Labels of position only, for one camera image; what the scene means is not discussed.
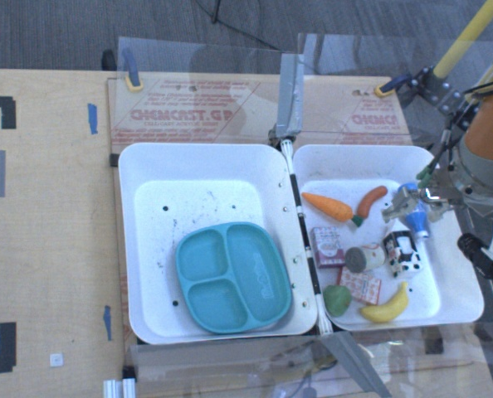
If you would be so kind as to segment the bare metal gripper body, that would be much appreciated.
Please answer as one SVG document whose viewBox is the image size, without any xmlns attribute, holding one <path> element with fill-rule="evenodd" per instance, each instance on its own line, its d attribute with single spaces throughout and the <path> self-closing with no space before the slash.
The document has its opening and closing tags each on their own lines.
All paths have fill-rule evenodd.
<svg viewBox="0 0 493 398">
<path fill-rule="evenodd" d="M 417 175 L 417 186 L 423 202 L 433 210 L 468 208 L 482 217 L 493 216 L 493 186 L 461 167 L 425 167 Z"/>
</svg>

